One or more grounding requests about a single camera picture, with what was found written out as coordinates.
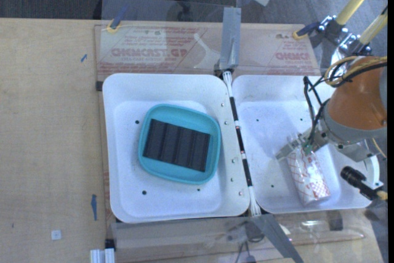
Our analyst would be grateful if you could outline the black cylinder on white bracket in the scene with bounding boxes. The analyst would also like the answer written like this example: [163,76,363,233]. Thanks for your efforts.
[339,153,385,201]

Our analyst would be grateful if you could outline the teal plastic dish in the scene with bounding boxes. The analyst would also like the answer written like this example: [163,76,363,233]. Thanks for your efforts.
[137,103,222,185]

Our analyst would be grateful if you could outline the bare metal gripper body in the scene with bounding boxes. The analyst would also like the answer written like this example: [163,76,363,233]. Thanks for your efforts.
[302,125,341,154]

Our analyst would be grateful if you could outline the white plastic tray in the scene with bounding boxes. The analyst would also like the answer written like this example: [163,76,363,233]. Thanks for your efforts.
[102,72,251,224]
[231,74,374,214]

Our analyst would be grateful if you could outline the brown cardboard board red print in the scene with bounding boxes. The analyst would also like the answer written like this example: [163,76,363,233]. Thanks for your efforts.
[93,22,380,257]

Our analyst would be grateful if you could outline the black ribbed rectangular block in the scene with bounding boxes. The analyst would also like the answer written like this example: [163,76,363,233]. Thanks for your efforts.
[142,118,212,173]

